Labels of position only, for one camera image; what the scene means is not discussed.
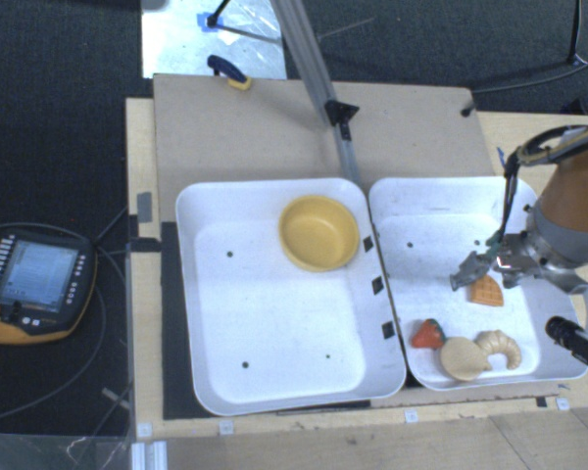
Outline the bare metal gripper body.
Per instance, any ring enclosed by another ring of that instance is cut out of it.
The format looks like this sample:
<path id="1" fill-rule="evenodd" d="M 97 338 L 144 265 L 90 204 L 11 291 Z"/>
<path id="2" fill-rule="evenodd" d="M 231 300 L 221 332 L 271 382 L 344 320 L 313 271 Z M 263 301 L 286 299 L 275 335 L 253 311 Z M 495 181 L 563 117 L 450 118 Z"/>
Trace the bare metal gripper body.
<path id="1" fill-rule="evenodd" d="M 586 281 L 577 274 L 578 267 L 537 233 L 528 231 L 506 235 L 493 265 L 498 273 L 501 269 L 521 270 L 525 277 L 518 285 L 525 279 L 539 279 L 564 293 L 583 293 Z"/>

